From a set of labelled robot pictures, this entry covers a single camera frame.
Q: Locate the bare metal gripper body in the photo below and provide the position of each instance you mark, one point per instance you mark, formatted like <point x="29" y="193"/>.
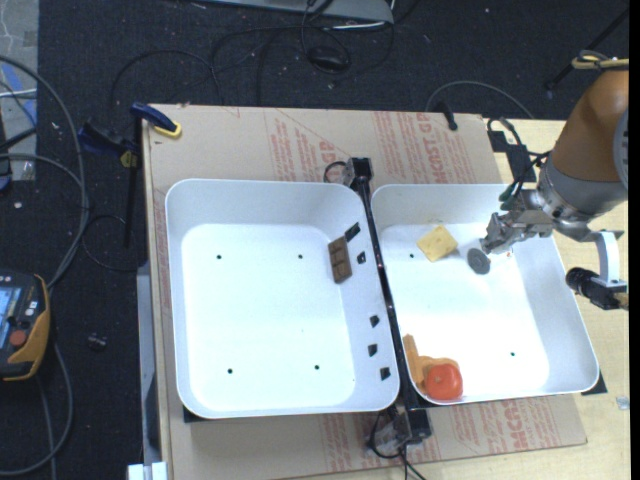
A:
<point x="525" y="220"/>

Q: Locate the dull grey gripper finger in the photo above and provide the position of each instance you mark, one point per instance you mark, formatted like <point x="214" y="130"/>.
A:
<point x="492" y="245"/>

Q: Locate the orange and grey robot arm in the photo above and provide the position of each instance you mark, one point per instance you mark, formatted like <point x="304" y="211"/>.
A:
<point x="590" y="133"/>

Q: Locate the grey round disc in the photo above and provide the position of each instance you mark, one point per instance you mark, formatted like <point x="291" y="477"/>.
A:
<point x="479" y="260"/>

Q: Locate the yellow cheese slice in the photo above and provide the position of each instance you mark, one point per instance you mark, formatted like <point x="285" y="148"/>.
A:
<point x="438" y="243"/>

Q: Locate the white plastic tray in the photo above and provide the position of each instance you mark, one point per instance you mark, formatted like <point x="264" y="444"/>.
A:
<point x="260" y="318"/>
<point x="500" y="318"/>

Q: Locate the thin black rod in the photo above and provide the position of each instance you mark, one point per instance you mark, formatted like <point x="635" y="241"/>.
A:
<point x="382" y="278"/>

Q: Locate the orange carrot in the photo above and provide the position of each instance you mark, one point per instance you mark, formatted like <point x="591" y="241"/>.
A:
<point x="417" y="360"/>

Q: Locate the red tomato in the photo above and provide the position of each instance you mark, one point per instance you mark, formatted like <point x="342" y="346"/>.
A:
<point x="443" y="382"/>

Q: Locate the brown chocolate bar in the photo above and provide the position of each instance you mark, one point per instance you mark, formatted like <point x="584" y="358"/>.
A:
<point x="340" y="259"/>

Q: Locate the brown cardboard board red print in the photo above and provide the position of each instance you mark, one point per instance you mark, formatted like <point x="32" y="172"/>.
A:
<point x="310" y="143"/>

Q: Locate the black cylinder on white bracket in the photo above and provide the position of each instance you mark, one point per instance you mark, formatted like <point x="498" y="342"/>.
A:
<point x="600" y="278"/>

